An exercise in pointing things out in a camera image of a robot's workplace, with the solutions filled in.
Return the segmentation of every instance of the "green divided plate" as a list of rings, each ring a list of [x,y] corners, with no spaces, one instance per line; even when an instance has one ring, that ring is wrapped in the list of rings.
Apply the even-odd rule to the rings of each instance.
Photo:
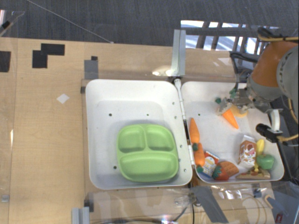
[[[121,174],[133,182],[158,182],[178,172],[178,152],[172,133],[161,125],[122,128],[117,136]]]

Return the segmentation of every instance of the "wooden countertop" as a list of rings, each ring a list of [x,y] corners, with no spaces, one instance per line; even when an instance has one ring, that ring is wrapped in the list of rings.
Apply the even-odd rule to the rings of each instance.
[[[48,56],[47,69],[33,69],[32,51],[40,50],[41,43],[65,44],[65,55]],[[152,71],[170,67],[172,48],[0,38],[0,50],[12,52],[10,71],[0,73],[0,107],[8,107],[1,114],[7,120],[0,120],[6,134],[0,142],[1,150],[5,153],[1,155],[0,174],[7,177],[0,182],[0,194],[10,195],[8,203],[0,203],[0,222],[70,224],[71,209],[83,207],[88,192],[85,189],[88,187],[86,182],[90,182],[86,179],[84,169],[80,93],[84,60],[90,60],[91,56],[98,57],[100,77],[165,80],[165,77],[153,76]],[[234,71],[227,58],[227,52],[208,53],[188,49],[187,78],[198,76],[201,80],[211,80],[218,77],[219,81],[233,82]],[[64,104],[57,100],[63,94],[69,97]],[[11,147],[8,145],[11,136],[7,134],[12,130]],[[98,190],[97,195],[103,205],[110,206],[114,202],[111,198],[105,199],[113,195],[111,192]],[[167,205],[165,200],[154,204]],[[122,202],[127,205],[136,203],[131,198],[124,198]],[[243,208],[238,212],[227,209],[225,213],[230,221],[244,218],[250,223],[254,222],[257,210],[260,220],[273,219],[268,207],[264,207],[263,213],[255,203],[249,206],[250,209]],[[207,219],[200,208],[196,209],[196,215],[201,220]],[[98,218],[107,217],[102,212],[91,214],[91,218],[96,222]],[[181,223],[190,222],[191,218],[192,214],[187,212],[182,216]]]

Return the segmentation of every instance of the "orange toy carrot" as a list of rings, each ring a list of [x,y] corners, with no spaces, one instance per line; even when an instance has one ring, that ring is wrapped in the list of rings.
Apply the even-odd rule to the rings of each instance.
[[[191,118],[190,121],[189,132],[190,132],[191,143],[192,144],[199,143],[200,135],[195,120],[193,118]]]
[[[230,109],[226,110],[222,116],[236,129],[239,128],[237,121],[235,120],[235,117]]]
[[[203,167],[205,165],[206,159],[201,143],[198,143],[198,150],[193,152],[193,154],[196,166],[200,165],[201,167]]]

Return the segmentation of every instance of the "small package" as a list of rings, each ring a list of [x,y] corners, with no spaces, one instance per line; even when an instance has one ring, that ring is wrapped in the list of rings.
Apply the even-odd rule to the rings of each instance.
[[[244,168],[252,168],[256,162],[256,143],[254,138],[244,135],[240,145],[238,165]]]
[[[208,175],[209,177],[212,177],[218,161],[219,157],[210,153],[209,151],[205,151],[205,165],[203,167],[200,167],[200,171]]]

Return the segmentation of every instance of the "wire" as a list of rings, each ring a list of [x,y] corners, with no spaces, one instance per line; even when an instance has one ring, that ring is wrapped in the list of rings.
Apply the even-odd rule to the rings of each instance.
[[[230,53],[230,57],[231,58],[241,59],[241,60],[248,61],[248,62],[257,63],[256,59],[247,57],[247,56],[245,56],[245,55],[243,55],[243,54],[241,54],[239,52],[231,52]]]
[[[288,144],[287,142],[283,142],[282,144],[285,146],[288,146],[288,147],[298,147],[299,146],[298,144]]]
[[[256,206],[258,207],[258,219],[257,219],[256,223],[259,223],[259,220],[260,220],[260,207],[258,205],[258,203],[259,203],[261,205],[261,207],[263,208],[263,211],[264,211],[264,214],[265,214],[265,222],[264,223],[267,224],[267,212],[266,212],[266,208],[263,206],[263,204],[257,198],[255,198],[253,195],[251,195],[251,194],[244,193],[243,195],[248,195],[249,197],[244,198],[244,200],[242,201],[242,203],[245,200],[248,200],[248,199],[253,199],[256,202]]]
[[[283,106],[284,106],[287,110],[290,110],[290,108],[285,104],[284,97],[283,97],[283,96],[280,96],[280,98],[281,98],[281,101],[282,101]]]
[[[291,115],[292,115],[293,119],[298,124],[298,119],[296,118],[296,115],[295,115],[294,110],[292,108],[292,103],[291,103],[291,99],[290,98],[288,98],[288,105],[289,105],[289,109],[290,109],[290,112],[291,112]]]
[[[298,41],[298,37],[288,37],[288,36],[282,36],[280,35],[274,35],[272,32],[267,30],[266,28],[259,27],[257,29],[257,37],[259,40],[263,42],[280,42],[280,41]]]
[[[291,42],[291,41],[299,41],[299,37],[282,37],[282,38],[266,38],[260,35],[257,35],[258,39],[263,42]]]
[[[286,142],[286,141],[294,140],[294,139],[296,139],[298,137],[299,137],[299,134],[296,134],[296,135],[293,135],[291,137],[277,136],[277,139],[280,142]]]
[[[100,39],[102,39],[102,40],[104,40],[104,41],[106,41],[106,42],[108,42],[108,43],[114,43],[114,42],[109,41],[109,40],[107,40],[106,38],[104,38],[104,37],[102,37],[102,36],[100,36],[100,35],[98,35],[98,34],[92,32],[92,31],[87,30],[86,28],[84,28],[84,27],[82,27],[82,26],[80,26],[80,25],[78,25],[78,24],[72,22],[71,20],[68,20],[68,19],[65,18],[65,17],[63,17],[63,16],[61,16],[61,15],[59,15],[59,14],[57,14],[57,13],[54,13],[54,12],[52,12],[51,10],[48,10],[48,9],[46,9],[46,8],[44,8],[44,7],[42,7],[42,6],[38,5],[38,4],[36,4],[35,2],[32,2],[32,1],[30,1],[30,0],[26,0],[26,1],[27,1],[27,2],[30,2],[31,4],[33,4],[33,5],[35,5],[35,6],[39,7],[39,8],[41,8],[41,9],[47,11],[47,12],[49,12],[49,13],[54,14],[54,15],[57,16],[57,17],[60,17],[61,19],[63,19],[63,20],[65,20],[65,21],[69,22],[70,24],[72,24],[72,25],[74,25],[74,26],[76,26],[76,27],[78,27],[78,28],[80,28],[80,29],[82,29],[82,30],[84,30],[84,31],[86,31],[86,32],[89,32],[89,33],[91,33],[91,34],[97,36],[98,38],[100,38]]]
[[[188,208],[188,206],[186,206],[183,209],[183,211],[175,219],[173,219],[173,221],[176,222],[185,213],[185,211],[187,210],[187,208]]]
[[[247,72],[252,72],[251,69],[243,69],[243,70],[240,72],[239,76],[243,75],[246,71],[247,71]]]
[[[194,221],[195,221],[195,213],[194,213],[194,205],[192,205],[192,224],[194,224]]]
[[[173,219],[173,222],[176,222],[187,210],[188,206],[186,206],[182,212],[175,218]],[[161,220],[157,219],[151,219],[151,220],[146,220],[146,219],[116,219],[115,221],[109,221],[109,222],[96,222],[93,224],[126,224],[130,222],[150,222],[150,223],[155,223],[155,224],[161,224]]]
[[[145,220],[145,219],[117,219],[115,221],[109,221],[109,222],[95,222],[93,224],[126,224],[131,222],[148,222],[148,223],[154,223],[154,224],[161,224],[160,220]]]

